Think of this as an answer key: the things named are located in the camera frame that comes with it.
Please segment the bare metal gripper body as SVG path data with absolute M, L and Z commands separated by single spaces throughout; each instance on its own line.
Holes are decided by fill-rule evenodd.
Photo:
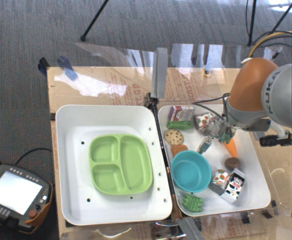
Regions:
M 216 139 L 220 143 L 230 143 L 235 135 L 236 129 L 232 128 L 224 118 L 215 116 L 203 131 L 206 137 Z

